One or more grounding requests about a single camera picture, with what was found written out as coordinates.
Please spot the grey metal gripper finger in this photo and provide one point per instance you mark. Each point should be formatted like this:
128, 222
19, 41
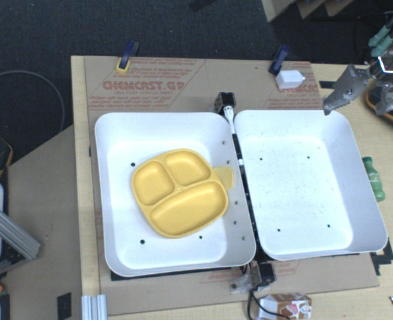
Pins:
388, 95
346, 88

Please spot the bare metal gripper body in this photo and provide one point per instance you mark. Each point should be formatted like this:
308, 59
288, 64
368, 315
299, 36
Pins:
392, 58

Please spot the small white box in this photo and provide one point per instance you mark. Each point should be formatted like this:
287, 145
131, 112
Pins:
289, 79

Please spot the green plastic bottle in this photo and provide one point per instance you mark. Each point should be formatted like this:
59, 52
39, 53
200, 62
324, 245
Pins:
374, 180

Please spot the white plastic tray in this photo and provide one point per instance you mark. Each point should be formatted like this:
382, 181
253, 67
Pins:
170, 255
296, 192

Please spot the thin black and white rod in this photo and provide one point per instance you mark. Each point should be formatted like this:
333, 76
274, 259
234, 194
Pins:
240, 162

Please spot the brown cardboard board red print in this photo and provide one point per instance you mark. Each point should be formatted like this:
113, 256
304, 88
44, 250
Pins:
170, 78

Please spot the yellow divided plate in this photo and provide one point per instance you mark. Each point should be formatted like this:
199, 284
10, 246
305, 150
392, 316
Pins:
180, 193

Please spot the brown and white carton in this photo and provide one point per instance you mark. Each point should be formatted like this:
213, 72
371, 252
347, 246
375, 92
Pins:
288, 307

